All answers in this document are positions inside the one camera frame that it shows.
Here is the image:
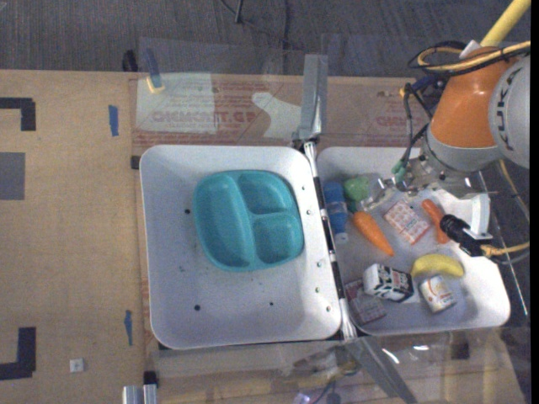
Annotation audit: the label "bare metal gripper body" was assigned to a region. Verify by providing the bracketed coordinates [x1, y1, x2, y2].
[393, 156, 473, 198]

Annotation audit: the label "green broccoli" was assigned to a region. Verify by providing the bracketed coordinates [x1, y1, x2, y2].
[342, 175, 372, 215]

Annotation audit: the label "orange carrot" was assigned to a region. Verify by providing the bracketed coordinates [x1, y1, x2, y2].
[352, 210, 396, 258]

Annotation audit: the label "orange sausage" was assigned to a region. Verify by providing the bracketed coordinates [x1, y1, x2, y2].
[421, 198, 451, 245]

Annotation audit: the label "blue bottle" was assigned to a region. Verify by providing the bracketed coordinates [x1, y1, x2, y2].
[323, 180, 350, 244]

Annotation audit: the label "orange and white checked packet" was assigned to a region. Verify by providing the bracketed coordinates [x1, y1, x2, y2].
[382, 199, 432, 246]

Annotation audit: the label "black and white carton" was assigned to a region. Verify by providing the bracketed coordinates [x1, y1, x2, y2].
[362, 263, 415, 304]

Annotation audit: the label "yellow banana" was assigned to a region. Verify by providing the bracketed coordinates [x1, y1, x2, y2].
[409, 253, 466, 280]

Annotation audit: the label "white can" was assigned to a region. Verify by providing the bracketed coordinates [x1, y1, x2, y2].
[418, 274, 460, 315]

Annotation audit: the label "white plastic tray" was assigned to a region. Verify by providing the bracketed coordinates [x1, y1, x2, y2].
[315, 146, 512, 337]
[138, 143, 343, 350]

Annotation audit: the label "blue divided plate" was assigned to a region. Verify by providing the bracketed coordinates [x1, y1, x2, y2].
[192, 169, 306, 274]

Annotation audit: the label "brown cardboard board, red print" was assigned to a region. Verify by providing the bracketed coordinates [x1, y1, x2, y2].
[128, 72, 509, 379]

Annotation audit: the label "black cylinder on white bracket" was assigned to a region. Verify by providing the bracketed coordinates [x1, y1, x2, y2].
[439, 191, 494, 258]

